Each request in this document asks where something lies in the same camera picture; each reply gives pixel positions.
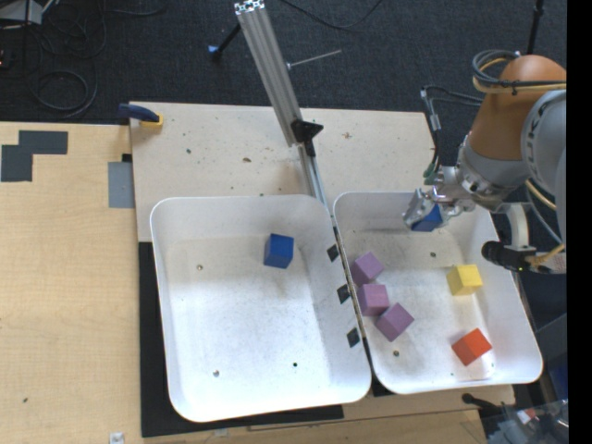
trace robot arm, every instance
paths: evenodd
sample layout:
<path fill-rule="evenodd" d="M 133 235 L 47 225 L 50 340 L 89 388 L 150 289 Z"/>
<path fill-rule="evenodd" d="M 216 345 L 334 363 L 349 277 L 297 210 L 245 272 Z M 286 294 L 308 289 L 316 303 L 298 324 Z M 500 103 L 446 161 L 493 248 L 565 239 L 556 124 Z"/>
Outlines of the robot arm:
<path fill-rule="evenodd" d="M 483 72 L 499 62 L 507 64 L 498 79 Z M 505 199 L 525 183 L 534 189 L 530 179 L 554 195 L 562 240 L 558 249 L 566 248 L 566 71 L 540 55 L 504 51 L 481 53 L 473 64 L 474 85 L 486 96 L 457 163 L 440 166 L 430 190 L 415 191 L 403 219 L 411 230 L 431 231 L 476 205 L 505 213 L 512 245 L 502 251 L 489 242 L 484 256 L 509 269 L 527 265 L 540 271 L 544 258 L 528 245 L 524 213 Z"/>

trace white tray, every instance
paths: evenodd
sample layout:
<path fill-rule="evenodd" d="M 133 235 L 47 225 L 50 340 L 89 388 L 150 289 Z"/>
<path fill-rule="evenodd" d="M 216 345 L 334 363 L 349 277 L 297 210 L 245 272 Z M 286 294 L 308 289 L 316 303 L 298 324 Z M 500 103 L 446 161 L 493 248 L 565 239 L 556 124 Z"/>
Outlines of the white tray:
<path fill-rule="evenodd" d="M 371 371 L 328 211 L 305 195 L 169 198 L 150 217 L 170 399 L 195 422 L 358 401 Z M 270 233 L 294 238 L 265 266 Z"/>
<path fill-rule="evenodd" d="M 498 240 L 488 211 L 477 208 L 433 232 L 411 232 L 402 214 L 411 192 L 347 192 L 334 203 L 348 265 L 372 252 L 385 267 L 378 282 L 390 303 L 414 317 L 393 342 L 363 317 L 378 380 L 400 394 L 484 385 L 530 383 L 542 358 L 512 273 L 486 261 L 481 246 Z M 483 287 L 452 296 L 446 274 L 454 265 L 475 264 Z M 476 327 L 493 349 L 464 366 L 451 344 Z"/>

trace yellow block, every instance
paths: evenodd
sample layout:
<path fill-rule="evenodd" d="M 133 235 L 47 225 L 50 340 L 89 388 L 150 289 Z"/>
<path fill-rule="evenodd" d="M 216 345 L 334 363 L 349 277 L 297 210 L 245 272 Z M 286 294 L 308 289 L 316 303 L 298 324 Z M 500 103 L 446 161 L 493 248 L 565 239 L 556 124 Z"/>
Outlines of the yellow block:
<path fill-rule="evenodd" d="M 477 265 L 457 265 L 446 279 L 453 295 L 473 294 L 483 286 Z"/>

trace purple cube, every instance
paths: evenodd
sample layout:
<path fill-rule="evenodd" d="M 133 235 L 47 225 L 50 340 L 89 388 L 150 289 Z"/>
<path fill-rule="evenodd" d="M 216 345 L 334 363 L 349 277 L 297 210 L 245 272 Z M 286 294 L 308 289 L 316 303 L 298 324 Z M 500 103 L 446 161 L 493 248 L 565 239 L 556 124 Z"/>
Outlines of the purple cube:
<path fill-rule="evenodd" d="M 350 267 L 351 279 L 356 285 L 372 283 L 385 267 L 376 259 L 372 252 L 360 256 Z"/>
<path fill-rule="evenodd" d="M 365 284 L 358 289 L 358 303 L 362 315 L 381 315 L 390 306 L 387 287 L 380 284 Z"/>
<path fill-rule="evenodd" d="M 413 316 L 398 302 L 387 309 L 376 321 L 376 327 L 392 342 L 414 321 Z"/>

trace wooden table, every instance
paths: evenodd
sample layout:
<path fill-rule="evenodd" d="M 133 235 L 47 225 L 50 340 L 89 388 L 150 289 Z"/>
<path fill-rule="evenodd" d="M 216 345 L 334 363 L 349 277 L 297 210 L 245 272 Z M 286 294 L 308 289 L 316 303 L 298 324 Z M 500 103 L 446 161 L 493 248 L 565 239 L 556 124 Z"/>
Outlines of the wooden table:
<path fill-rule="evenodd" d="M 145 106 L 166 112 L 164 130 L 170 128 L 172 118 L 180 117 L 177 106 Z M 236 114 L 238 109 L 219 108 L 216 111 L 216 106 L 185 106 L 183 110 L 190 110 L 193 120 L 199 120 L 195 115 L 203 111 L 220 118 L 220 115 Z M 269 111 L 270 107 L 244 109 L 250 117 L 259 114 L 264 119 L 269 119 Z M 422 114 L 357 113 L 356 117 L 355 113 L 313 109 L 303 110 L 303 114 L 307 119 L 323 120 L 320 123 L 325 122 L 327 127 L 341 120 L 338 129 L 327 130 L 331 135 L 325 139 L 318 136 L 319 165 L 327 173 L 329 199 L 336 192 L 349 189 L 347 180 L 332 180 L 329 174 L 331 170 L 341 170 L 340 144 L 353 142 L 355 137 L 369 143 L 364 130 L 381 124 L 400 127 L 392 133 L 395 139 L 409 132 L 410 126 L 415 127 L 417 136 L 411 135 L 412 140 L 405 141 L 411 145 L 425 144 L 429 137 Z M 148 174 L 139 167 L 145 166 L 150 148 L 145 144 L 142 150 L 138 139 L 132 141 L 138 134 L 134 133 L 133 124 L 130 124 L 130 137 L 130 126 L 0 123 L 0 145 L 18 144 L 20 130 L 68 133 L 67 154 L 33 155 L 31 182 L 0 183 L 0 436 L 3 441 L 94 444 L 107 443 L 111 433 L 121 432 L 125 444 L 189 444 L 216 438 L 239 443 L 281 440 L 328 444 L 346 438 L 350 442 L 364 438 L 387 443 L 392 442 L 393 436 L 401 443 L 487 442 L 478 412 L 473 405 L 463 403 L 461 390 L 380 398 L 369 395 L 344 405 L 343 420 L 325 423 L 233 427 L 143 438 L 138 241 L 145 232 L 142 233 L 144 217 L 138 213 L 145 213 L 154 196 L 161 194 L 147 191 L 146 182 L 139 180 Z M 197 130 L 195 123 L 191 126 Z M 280 138 L 274 143 L 279 146 L 282 135 L 277 131 Z M 271 145 L 267 147 L 270 150 L 264 147 L 262 156 L 275 149 Z M 191 148 L 183 146 L 183 149 L 189 156 L 186 150 Z M 359 153 L 353 146 L 348 149 L 352 150 L 350 155 Z M 423 150 L 417 156 L 420 164 L 430 156 L 429 143 Z M 260 152 L 246 150 L 244 146 L 238 151 L 238 167 L 254 167 L 259 162 Z M 109 207 L 108 163 L 119 162 L 123 154 L 132 152 L 137 208 Z M 243 161 L 245 157 L 252 158 L 251 163 Z M 415 170 L 414 166 L 408 168 L 410 172 Z M 293 178 L 288 176 L 288 181 L 281 181 L 276 188 L 292 183 L 285 193 L 300 189 L 302 178 L 292 174 Z M 228 189 L 228 195 L 259 189 L 246 185 L 241 188 L 240 184 L 235 186 L 237 192 L 230 192 L 235 190 L 229 186 L 224 188 Z M 384 185 L 385 190 L 400 188 L 408 186 L 393 179 Z M 207 190 L 207 186 L 200 185 L 200 189 Z M 510 385 L 473 388 L 472 392 L 497 404 L 514 402 Z"/>

